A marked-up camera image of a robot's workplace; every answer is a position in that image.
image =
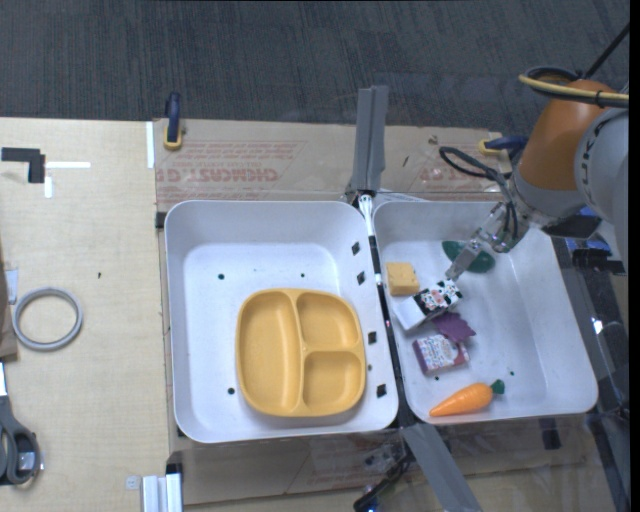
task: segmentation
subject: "purple star-shaped object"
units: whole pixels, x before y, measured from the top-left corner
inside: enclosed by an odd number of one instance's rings
[[[440,333],[451,341],[463,341],[476,332],[469,327],[459,313],[445,312],[431,320]]]

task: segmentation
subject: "scissors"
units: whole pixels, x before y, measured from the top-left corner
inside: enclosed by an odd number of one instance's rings
[[[40,448],[36,436],[11,412],[4,363],[0,361],[0,480],[6,476],[12,484],[24,484],[36,476],[39,467]]]

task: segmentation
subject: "beige tabletop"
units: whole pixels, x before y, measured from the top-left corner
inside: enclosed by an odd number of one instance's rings
[[[40,149],[59,167],[47,171],[53,194],[45,197],[42,184],[27,182],[26,164],[0,162],[5,268],[18,270],[18,296],[62,287],[84,312],[70,345],[44,353],[20,346],[17,358],[6,361],[15,416],[37,434],[44,470],[26,488],[0,486],[3,512],[138,511],[140,478],[164,475],[167,381],[147,128],[143,122],[0,120],[2,147]],[[74,168],[77,162],[89,165]],[[21,325],[32,338],[51,340],[72,323],[70,308],[47,298],[25,310]],[[541,459],[532,468],[530,455],[529,467],[490,472],[480,471],[474,456],[462,458],[480,503],[486,510],[614,510],[597,449],[582,425],[582,417],[560,425],[578,434],[570,464]],[[352,510],[362,492],[188,508]],[[428,510],[439,510],[428,486],[414,482],[411,493]]]

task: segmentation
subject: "dark floor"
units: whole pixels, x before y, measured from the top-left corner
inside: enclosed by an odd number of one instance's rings
[[[389,125],[528,135],[547,100],[518,75],[589,69],[630,3],[4,1],[0,116],[148,121],[177,91],[186,118],[353,124],[358,89],[387,84]],[[629,62],[627,36],[593,78],[620,90]],[[602,276],[586,282],[606,306]],[[626,369],[628,406],[628,339],[618,338],[609,349]],[[616,394],[614,378],[600,384],[604,398]],[[621,424],[628,435],[628,417]],[[626,510],[614,455],[612,493]]]

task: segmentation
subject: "metal ring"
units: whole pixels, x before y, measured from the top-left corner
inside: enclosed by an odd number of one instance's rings
[[[22,332],[22,330],[20,329],[20,315],[22,315],[22,311],[24,310],[24,308],[35,299],[50,296],[60,297],[61,299],[64,299],[69,304],[71,304],[71,307],[73,307],[74,311],[76,312],[76,323],[71,328],[71,330],[59,340],[53,341],[51,343],[41,343],[39,341],[34,341],[28,338]],[[80,332],[80,327],[82,327],[82,316],[83,315],[82,308],[80,307],[80,302],[78,302],[78,299],[73,294],[62,288],[45,286],[43,288],[36,288],[34,290],[31,290],[30,292],[20,297],[20,299],[16,302],[12,316],[13,329],[16,331],[18,339],[24,346],[32,350],[38,350],[40,352],[49,352],[68,345],[76,337],[78,332]]]

